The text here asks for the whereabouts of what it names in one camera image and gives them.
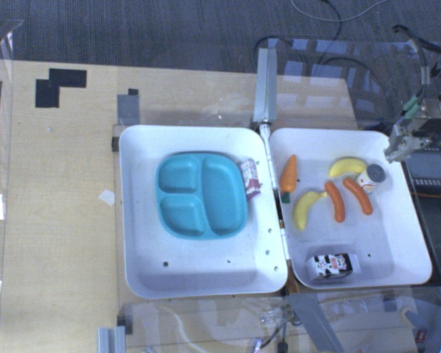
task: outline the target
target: toy carrot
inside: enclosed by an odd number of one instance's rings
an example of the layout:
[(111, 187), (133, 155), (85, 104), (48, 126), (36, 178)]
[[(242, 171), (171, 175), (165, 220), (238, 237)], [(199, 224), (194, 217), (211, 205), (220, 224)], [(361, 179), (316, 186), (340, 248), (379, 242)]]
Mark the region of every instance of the toy carrot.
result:
[(294, 192), (297, 186), (297, 157), (293, 154), (286, 163), (279, 180), (281, 189), (281, 200), (283, 203), (290, 203), (290, 193)]

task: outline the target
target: wooden surface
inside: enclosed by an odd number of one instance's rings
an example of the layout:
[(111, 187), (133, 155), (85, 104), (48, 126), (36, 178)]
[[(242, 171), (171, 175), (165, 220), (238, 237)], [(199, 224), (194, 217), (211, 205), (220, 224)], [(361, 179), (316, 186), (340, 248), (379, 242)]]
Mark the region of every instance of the wooden surface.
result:
[[(87, 88), (61, 88), (59, 109), (35, 108), (35, 80), (48, 79), (49, 68), (87, 70)], [(304, 82), (279, 80), (286, 114)], [(99, 195), (114, 191), (110, 142), (117, 94), (128, 88), (140, 90), (145, 123), (233, 116), (227, 121), (238, 125), (248, 123), (255, 76), (14, 62), (0, 353), (95, 352), (97, 328), (115, 326), (116, 216)], [(356, 127), (346, 90), (335, 90), (321, 108), (305, 101), (296, 113), (340, 111), (336, 125)]]

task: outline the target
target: white tray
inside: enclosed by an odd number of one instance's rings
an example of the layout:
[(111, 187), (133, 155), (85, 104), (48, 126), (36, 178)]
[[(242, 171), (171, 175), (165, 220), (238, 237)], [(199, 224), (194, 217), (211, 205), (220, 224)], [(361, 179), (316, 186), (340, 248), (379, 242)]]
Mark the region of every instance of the white tray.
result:
[[(148, 299), (270, 293), (287, 278), (278, 214), (262, 139), (249, 129), (132, 126), (120, 137), (127, 283)], [(155, 175), (171, 154), (212, 151), (253, 158), (263, 192), (248, 202), (239, 234), (221, 240), (175, 237), (161, 225)]]
[[(378, 132), (279, 129), (271, 136), (277, 176), (286, 161), (297, 155), (300, 182), (283, 204), (283, 218), (294, 272), (305, 285), (315, 289), (360, 288), (421, 284), (431, 276), (431, 259), (417, 219), (400, 163), (384, 158), (388, 138)], [(329, 179), (328, 169), (342, 157), (358, 157), (384, 168), (387, 179), (369, 195), (374, 213), (365, 216), (356, 198), (342, 180), (350, 174)], [(334, 220), (331, 199), (319, 200), (309, 211), (305, 230), (292, 220), (294, 203), (307, 190), (324, 190), (333, 180), (345, 201), (346, 220)], [(306, 261), (316, 254), (356, 254), (362, 272), (341, 279), (313, 282)]]

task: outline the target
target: orange sausage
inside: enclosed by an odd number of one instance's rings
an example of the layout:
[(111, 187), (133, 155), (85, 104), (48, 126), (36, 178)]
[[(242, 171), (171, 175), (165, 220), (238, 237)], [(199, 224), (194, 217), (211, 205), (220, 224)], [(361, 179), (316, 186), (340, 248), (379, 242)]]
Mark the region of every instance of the orange sausage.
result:
[(373, 214), (373, 205), (370, 203), (369, 198), (367, 197), (366, 193), (362, 190), (359, 185), (354, 182), (350, 178), (346, 178), (343, 180), (343, 185), (350, 190), (353, 195), (358, 199), (359, 204), (361, 205), (362, 212), (365, 215), (372, 215)]
[(331, 197), (331, 201), (333, 202), (333, 206), (335, 209), (335, 221), (343, 222), (345, 220), (345, 202), (339, 193), (338, 188), (336, 188), (333, 182), (325, 183), (325, 190), (328, 192), (328, 195)]

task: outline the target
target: small jar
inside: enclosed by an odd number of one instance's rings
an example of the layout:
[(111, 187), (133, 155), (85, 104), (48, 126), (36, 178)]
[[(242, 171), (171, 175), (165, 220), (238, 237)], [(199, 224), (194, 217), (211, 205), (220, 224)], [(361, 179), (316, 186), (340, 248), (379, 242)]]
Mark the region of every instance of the small jar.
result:
[(356, 178), (356, 183), (364, 190), (365, 193), (373, 192), (385, 180), (385, 172), (379, 165), (373, 163), (369, 165)]

